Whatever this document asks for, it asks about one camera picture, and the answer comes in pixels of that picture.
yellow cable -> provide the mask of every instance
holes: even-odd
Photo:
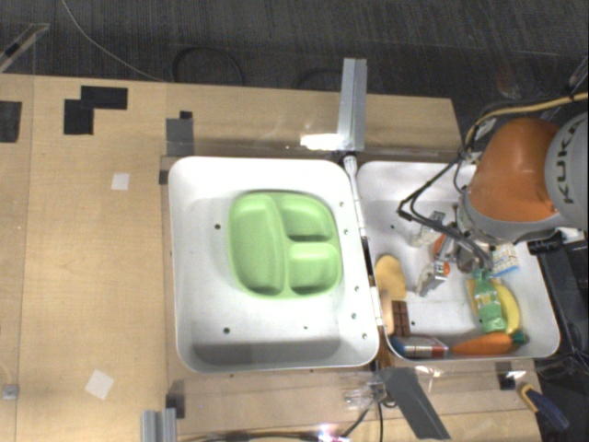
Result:
[[[550,108],[556,108],[562,105],[567,105],[569,103],[573,103],[575,101],[583,101],[587,99],[587,92],[578,93],[577,95],[573,95],[572,97],[561,97],[559,99],[554,99],[551,101],[545,101],[543,103],[537,103],[536,105],[527,105],[522,107],[511,107],[511,108],[502,108],[499,110],[491,111],[484,116],[481,116],[477,122],[475,122],[470,129],[468,130],[467,137],[465,140],[465,144],[470,142],[470,138],[475,132],[477,126],[479,126],[485,120],[489,118],[494,118],[495,116],[501,116],[503,114],[516,114],[516,113],[530,113],[533,111],[543,111],[549,110]]]

green bottle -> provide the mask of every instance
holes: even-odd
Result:
[[[475,303],[479,311],[479,320],[485,332],[505,331],[507,324],[503,318],[501,303],[491,283],[491,273],[478,269],[472,273],[477,281],[474,290]]]

wooden surface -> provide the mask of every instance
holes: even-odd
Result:
[[[127,87],[129,107],[96,110],[93,136],[65,136],[64,99],[79,99],[82,85]],[[16,417],[14,403],[2,401],[0,406],[0,439],[139,440],[141,411],[161,410],[168,390],[158,185],[166,118],[192,111],[197,144],[238,140],[290,146],[301,134],[335,132],[338,97],[257,88],[0,76],[0,99],[25,102],[19,142],[0,145],[0,254],[11,265],[26,259],[21,272],[16,265],[0,262],[0,359],[11,366],[16,373],[12,379],[20,385]],[[31,142],[27,112],[33,127]],[[367,113],[368,146],[447,154],[458,144],[449,100],[369,96]],[[128,191],[110,188],[114,173],[130,174]],[[18,225],[26,234],[15,231]],[[10,237],[14,248],[6,239]],[[85,391],[95,369],[114,378],[104,401]],[[492,436],[486,440],[510,440],[510,434],[517,434],[517,440],[538,440],[531,412],[523,409],[513,392],[498,391],[492,369],[485,371],[489,373],[484,383],[472,375],[435,381],[431,387],[425,383],[436,409],[447,414],[443,419],[454,439],[485,440],[479,437],[484,432],[480,428],[488,427]],[[526,377],[533,378],[533,373]],[[329,404],[341,404],[337,399],[341,394],[330,380],[313,377],[307,385],[313,385],[315,378],[331,389],[334,397]],[[478,387],[473,380],[479,381]],[[218,380],[193,378],[186,384],[194,391],[210,390],[209,401],[218,400],[219,419],[231,422],[238,413],[256,417],[244,412],[238,401],[223,399]],[[244,393],[243,402],[247,401]],[[293,401],[292,407],[274,404],[272,411],[286,417],[304,410],[304,401]],[[341,412],[341,407],[334,411]],[[396,413],[387,415],[391,420],[386,440],[411,440],[398,410],[392,411]],[[355,416],[347,414],[346,420]],[[251,423],[262,424],[267,420],[262,416]],[[375,428],[374,423],[366,423],[355,439],[372,440]]]

green divided plate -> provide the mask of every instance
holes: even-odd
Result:
[[[341,279],[333,215],[302,193],[253,192],[237,198],[229,211],[227,244],[237,283],[256,296],[315,295]]]

white cable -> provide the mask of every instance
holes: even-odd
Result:
[[[90,36],[88,36],[88,34],[84,31],[84,29],[80,26],[80,24],[77,22],[77,19],[75,18],[74,14],[72,13],[72,10],[70,10],[69,5],[65,2],[65,0],[61,0],[62,4],[64,5],[65,11],[68,14],[68,16],[72,19],[72,21],[74,22],[75,27],[78,29],[78,31],[80,31],[80,33],[82,34],[82,36],[84,36],[88,41],[90,41],[93,45],[95,45],[97,48],[99,48],[101,51],[103,51],[105,54],[107,54],[108,56],[110,56],[112,59],[114,59],[115,61],[117,61],[118,63],[124,65],[125,67],[130,68],[131,70],[133,70],[134,72],[136,72],[137,74],[144,76],[146,78],[149,78],[151,80],[156,80],[157,82],[166,82],[166,80],[163,80],[161,78],[157,78],[154,76],[150,76],[148,73],[139,70],[136,67],[133,67],[132,65],[130,65],[129,63],[124,62],[119,56],[113,54],[112,52],[110,52],[107,48],[105,48],[104,46],[101,46],[100,44],[98,44],[96,41],[94,41],[92,38],[90,38]]]

